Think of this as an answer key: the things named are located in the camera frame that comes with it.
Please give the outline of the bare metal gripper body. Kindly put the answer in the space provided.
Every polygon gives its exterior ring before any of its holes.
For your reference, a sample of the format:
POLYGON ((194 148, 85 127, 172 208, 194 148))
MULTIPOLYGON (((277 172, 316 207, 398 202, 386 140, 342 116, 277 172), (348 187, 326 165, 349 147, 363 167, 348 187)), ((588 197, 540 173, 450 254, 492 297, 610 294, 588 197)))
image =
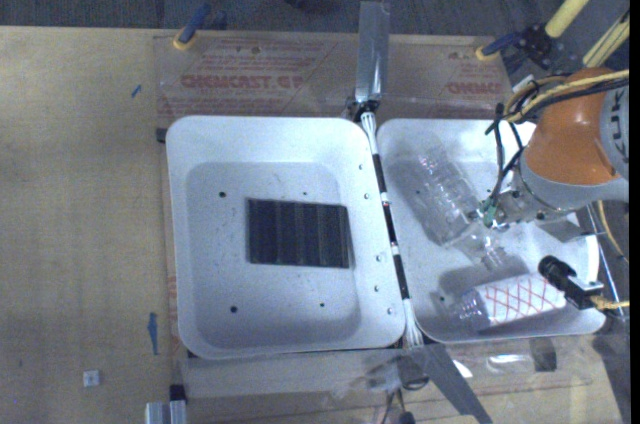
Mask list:
POLYGON ((562 243, 583 236, 582 227, 570 220, 570 216, 574 214, 573 209, 551 206, 525 189, 502 192, 496 198, 495 207, 493 223, 499 228, 533 223, 562 243))

